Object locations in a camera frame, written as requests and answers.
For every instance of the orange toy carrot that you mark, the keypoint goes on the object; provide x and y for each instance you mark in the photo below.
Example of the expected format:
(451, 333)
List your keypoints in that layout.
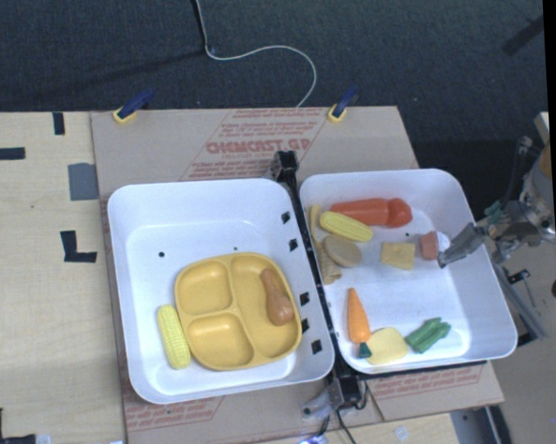
(357, 317)

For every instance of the brown cardboard board red print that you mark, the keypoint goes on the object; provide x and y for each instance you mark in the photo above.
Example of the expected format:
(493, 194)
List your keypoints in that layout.
(160, 144)

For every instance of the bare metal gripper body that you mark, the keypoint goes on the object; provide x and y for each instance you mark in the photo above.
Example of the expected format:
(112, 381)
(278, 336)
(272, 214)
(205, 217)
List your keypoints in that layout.
(523, 232)

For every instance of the red toy food piece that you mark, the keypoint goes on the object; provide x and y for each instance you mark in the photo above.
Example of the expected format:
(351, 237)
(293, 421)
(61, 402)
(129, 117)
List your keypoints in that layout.
(399, 213)

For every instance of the brown toy chicken drumstick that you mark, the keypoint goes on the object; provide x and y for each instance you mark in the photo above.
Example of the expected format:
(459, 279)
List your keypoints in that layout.
(278, 305)

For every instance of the yellow toy banana slice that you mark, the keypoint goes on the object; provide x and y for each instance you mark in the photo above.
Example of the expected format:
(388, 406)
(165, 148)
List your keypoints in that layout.
(314, 221)

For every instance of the yellow toy corn cob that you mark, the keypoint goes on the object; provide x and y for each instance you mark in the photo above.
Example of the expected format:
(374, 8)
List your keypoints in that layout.
(346, 227)
(173, 337)

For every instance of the thin black rod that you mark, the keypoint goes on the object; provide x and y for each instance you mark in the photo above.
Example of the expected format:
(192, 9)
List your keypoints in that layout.
(314, 266)

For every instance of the orange toy sausage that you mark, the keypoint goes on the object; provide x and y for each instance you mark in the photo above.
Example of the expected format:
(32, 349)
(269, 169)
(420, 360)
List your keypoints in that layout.
(362, 211)

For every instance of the green toy beans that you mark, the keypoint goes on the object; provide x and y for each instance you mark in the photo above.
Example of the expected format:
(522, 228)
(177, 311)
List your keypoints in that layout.
(427, 336)

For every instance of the pink and white toy food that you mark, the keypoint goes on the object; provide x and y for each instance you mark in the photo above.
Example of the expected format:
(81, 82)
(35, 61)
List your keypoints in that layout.
(429, 245)

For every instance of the white plastic tray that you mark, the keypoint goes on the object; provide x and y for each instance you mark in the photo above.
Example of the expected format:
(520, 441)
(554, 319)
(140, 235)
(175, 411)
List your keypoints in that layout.
(433, 301)
(202, 211)

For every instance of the yellow divided plate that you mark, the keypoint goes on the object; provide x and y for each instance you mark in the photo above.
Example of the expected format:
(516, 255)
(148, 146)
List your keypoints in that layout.
(219, 342)

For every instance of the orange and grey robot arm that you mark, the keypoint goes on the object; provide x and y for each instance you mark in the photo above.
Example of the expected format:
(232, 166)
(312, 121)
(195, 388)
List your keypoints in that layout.
(540, 177)

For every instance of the yellow toy cheese slice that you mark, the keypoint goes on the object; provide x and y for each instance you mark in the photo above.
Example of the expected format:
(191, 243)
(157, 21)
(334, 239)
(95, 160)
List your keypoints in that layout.
(398, 256)

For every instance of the pale yellow toy lemon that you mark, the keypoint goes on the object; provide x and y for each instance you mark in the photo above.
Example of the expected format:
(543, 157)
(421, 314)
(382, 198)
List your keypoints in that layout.
(386, 347)

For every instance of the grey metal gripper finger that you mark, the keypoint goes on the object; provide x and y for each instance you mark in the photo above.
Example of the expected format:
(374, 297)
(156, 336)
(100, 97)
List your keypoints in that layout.
(467, 237)
(463, 253)

